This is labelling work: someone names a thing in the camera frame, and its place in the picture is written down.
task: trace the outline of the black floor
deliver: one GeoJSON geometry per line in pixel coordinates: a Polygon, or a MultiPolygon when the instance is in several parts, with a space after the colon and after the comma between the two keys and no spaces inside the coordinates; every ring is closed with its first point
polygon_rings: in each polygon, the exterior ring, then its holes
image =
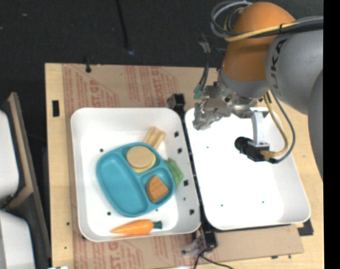
{"type": "MultiPolygon", "coordinates": [[[[115,0],[0,0],[0,106],[18,93],[40,189],[46,149],[44,63],[204,66],[197,40],[225,42],[209,28],[224,0],[119,0],[134,54],[124,47],[115,0]]],[[[247,0],[275,3],[295,18],[323,15],[324,0],[247,0]]],[[[221,57],[211,56],[211,67],[221,57]]]]}

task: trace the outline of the orange carrot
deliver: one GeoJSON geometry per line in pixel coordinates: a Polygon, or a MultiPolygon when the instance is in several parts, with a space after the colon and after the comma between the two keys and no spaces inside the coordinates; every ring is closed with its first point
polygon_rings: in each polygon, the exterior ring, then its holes
{"type": "Polygon", "coordinates": [[[162,222],[152,222],[149,219],[136,220],[113,229],[111,233],[144,235],[148,234],[153,228],[162,229],[162,222]]]}

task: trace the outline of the white tray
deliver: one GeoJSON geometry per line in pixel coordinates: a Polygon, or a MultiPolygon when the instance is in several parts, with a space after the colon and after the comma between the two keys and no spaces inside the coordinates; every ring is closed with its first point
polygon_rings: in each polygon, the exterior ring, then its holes
{"type": "MultiPolygon", "coordinates": [[[[231,115],[204,131],[194,129],[193,120],[191,109],[185,122],[204,213],[213,227],[253,228],[309,218],[310,206],[291,155],[273,165],[254,162],[235,148],[238,137],[253,138],[251,119],[231,115]]],[[[283,138],[269,114],[264,127],[270,149],[281,150],[283,138]]]]}
{"type": "Polygon", "coordinates": [[[92,241],[134,238],[110,230],[138,219],[162,221],[163,229],[153,229],[147,236],[191,233],[199,228],[199,202],[188,149],[181,120],[173,110],[82,108],[73,114],[71,129],[78,222],[84,237],[92,241]],[[157,152],[163,159],[174,159],[185,177],[167,203],[140,217],[125,217],[106,199],[96,177],[96,163],[110,150],[141,142],[152,126],[166,133],[157,152]]]}

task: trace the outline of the blue divided plate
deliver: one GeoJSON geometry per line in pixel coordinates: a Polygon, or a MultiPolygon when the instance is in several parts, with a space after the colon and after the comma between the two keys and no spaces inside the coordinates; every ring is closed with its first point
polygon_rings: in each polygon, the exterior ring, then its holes
{"type": "Polygon", "coordinates": [[[160,207],[175,191],[170,169],[159,153],[143,142],[130,143],[105,153],[97,162],[96,175],[110,203],[120,214],[128,217],[137,217],[160,207]],[[151,169],[144,173],[136,173],[132,169],[127,162],[126,153],[133,146],[146,146],[155,154],[156,162],[151,169]],[[155,203],[146,193],[146,184],[154,175],[158,175],[169,189],[168,194],[155,203]]]}

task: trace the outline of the white container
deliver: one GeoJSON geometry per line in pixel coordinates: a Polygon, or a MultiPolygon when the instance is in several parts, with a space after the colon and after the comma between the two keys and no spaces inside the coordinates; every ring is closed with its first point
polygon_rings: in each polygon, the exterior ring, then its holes
{"type": "Polygon", "coordinates": [[[163,228],[147,236],[184,234],[200,224],[199,201],[181,119],[168,108],[82,108],[71,118],[77,192],[78,223],[89,240],[109,241],[133,236],[112,234],[119,225],[138,219],[161,220],[163,228]],[[151,127],[165,132],[157,148],[163,159],[172,158],[184,174],[174,195],[164,205],[139,217],[118,213],[106,198],[96,176],[96,164],[108,151],[141,142],[151,127]]]}
{"type": "MultiPolygon", "coordinates": [[[[0,110],[0,205],[19,184],[8,116],[0,110]]],[[[0,210],[0,269],[34,269],[34,255],[27,222],[0,210]]]]}
{"type": "MultiPolygon", "coordinates": [[[[309,202],[291,155],[278,164],[254,162],[235,148],[238,137],[253,138],[251,119],[231,115],[204,131],[194,129],[193,120],[191,109],[185,123],[204,213],[213,227],[233,230],[301,223],[309,218],[309,202]]],[[[283,149],[283,138],[271,115],[264,119],[263,128],[270,150],[283,149]]]]}
{"type": "Polygon", "coordinates": [[[35,269],[27,222],[0,210],[0,269],[35,269]]]}
{"type": "Polygon", "coordinates": [[[19,173],[8,116],[0,110],[0,203],[16,192],[18,183],[19,173]]]}

